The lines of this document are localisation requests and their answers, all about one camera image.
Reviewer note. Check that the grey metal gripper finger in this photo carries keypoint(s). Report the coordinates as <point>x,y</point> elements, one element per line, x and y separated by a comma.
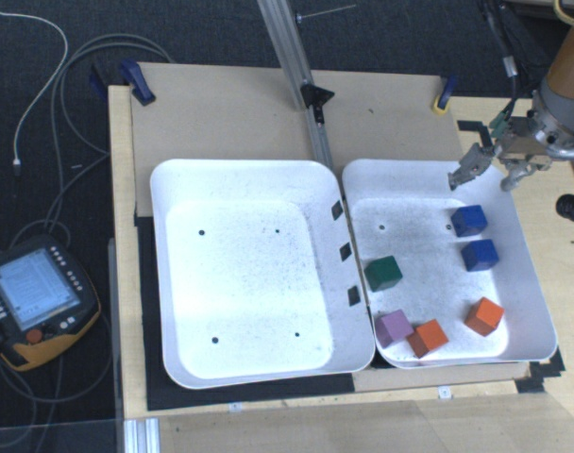
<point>471,165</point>
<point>518,170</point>

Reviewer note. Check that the green cube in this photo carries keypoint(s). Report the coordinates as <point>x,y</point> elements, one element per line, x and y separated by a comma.
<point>383,274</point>

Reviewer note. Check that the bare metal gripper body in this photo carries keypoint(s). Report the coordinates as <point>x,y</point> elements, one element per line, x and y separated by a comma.
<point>523,139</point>

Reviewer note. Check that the white plastic tray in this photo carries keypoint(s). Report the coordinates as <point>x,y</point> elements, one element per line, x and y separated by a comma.
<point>428,276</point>
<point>244,276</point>

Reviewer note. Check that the orange cube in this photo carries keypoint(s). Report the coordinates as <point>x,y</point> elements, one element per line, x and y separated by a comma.
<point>427,339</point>
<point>484,316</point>

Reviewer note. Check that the purple cube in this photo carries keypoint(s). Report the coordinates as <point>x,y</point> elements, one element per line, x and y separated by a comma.
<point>393,327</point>

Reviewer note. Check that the black cylinder on white bracket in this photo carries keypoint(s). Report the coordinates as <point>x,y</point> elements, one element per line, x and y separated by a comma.
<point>568,207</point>

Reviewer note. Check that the brown cardboard board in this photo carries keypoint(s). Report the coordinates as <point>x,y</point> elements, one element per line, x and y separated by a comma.
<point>230,116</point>

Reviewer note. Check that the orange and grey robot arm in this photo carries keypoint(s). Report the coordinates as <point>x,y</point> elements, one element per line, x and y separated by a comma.
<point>564,76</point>

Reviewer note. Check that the blue cube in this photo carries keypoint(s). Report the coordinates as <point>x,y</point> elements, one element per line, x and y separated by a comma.
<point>469,221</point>
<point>479,255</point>

